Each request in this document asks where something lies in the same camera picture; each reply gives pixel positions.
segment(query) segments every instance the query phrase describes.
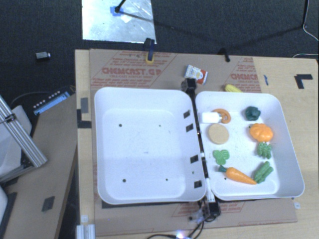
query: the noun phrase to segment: toy pumpkin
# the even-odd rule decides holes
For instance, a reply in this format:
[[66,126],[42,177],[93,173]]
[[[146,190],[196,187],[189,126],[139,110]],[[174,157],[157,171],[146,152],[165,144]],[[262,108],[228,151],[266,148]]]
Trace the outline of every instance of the toy pumpkin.
[[262,123],[253,124],[249,132],[251,136],[259,142],[267,142],[270,141],[274,134],[270,127]]

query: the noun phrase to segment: toy pretzel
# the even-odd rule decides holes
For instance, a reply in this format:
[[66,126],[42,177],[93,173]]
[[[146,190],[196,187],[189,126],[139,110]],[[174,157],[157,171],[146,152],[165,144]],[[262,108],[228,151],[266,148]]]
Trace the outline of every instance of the toy pretzel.
[[215,109],[213,112],[219,113],[221,115],[221,122],[227,124],[231,120],[231,116],[228,111],[224,109]]

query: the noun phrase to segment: dark floor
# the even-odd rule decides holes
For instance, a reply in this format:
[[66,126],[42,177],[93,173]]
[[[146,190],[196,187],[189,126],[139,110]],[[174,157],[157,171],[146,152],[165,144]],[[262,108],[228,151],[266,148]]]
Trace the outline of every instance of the dark floor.
[[[301,28],[305,0],[151,0],[156,51],[293,57],[318,54],[318,42]],[[82,40],[81,0],[0,0],[0,95],[11,103],[29,92],[74,85],[74,50],[142,50],[142,44]],[[318,37],[319,0],[310,0],[307,30]],[[51,59],[37,62],[35,53]],[[25,109],[41,95],[18,99]],[[72,238],[76,221],[72,184],[61,238]]]

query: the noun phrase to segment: white tray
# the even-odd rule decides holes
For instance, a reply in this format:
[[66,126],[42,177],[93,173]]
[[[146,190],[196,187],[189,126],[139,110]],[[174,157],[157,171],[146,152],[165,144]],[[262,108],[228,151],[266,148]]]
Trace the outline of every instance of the white tray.
[[[199,114],[222,108],[229,111],[232,117],[230,123],[223,124],[230,134],[225,144],[212,143],[207,137],[210,125],[200,124],[210,186],[216,197],[230,201],[297,197],[303,193],[304,181],[277,98],[269,94],[201,92],[196,97],[196,106]],[[246,120],[244,112],[248,106],[255,106],[261,111],[257,121]],[[272,158],[269,160],[256,154],[258,142],[250,136],[248,128],[254,123],[265,123],[274,132],[269,142],[272,146]],[[225,175],[217,171],[219,165],[212,155],[214,150],[222,149],[230,153],[225,167],[235,167],[253,178],[260,164],[268,160],[274,172],[265,182],[257,185],[225,179]]]
[[[110,204],[197,201],[206,192],[190,98],[102,88],[95,95],[98,192]],[[192,157],[198,161],[191,162]]]

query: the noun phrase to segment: beige round toy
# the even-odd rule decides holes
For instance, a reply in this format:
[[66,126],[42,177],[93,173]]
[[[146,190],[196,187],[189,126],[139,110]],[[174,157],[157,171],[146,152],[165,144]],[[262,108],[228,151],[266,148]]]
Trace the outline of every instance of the beige round toy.
[[208,129],[209,139],[216,144],[223,144],[228,141],[229,133],[225,126],[213,124]]

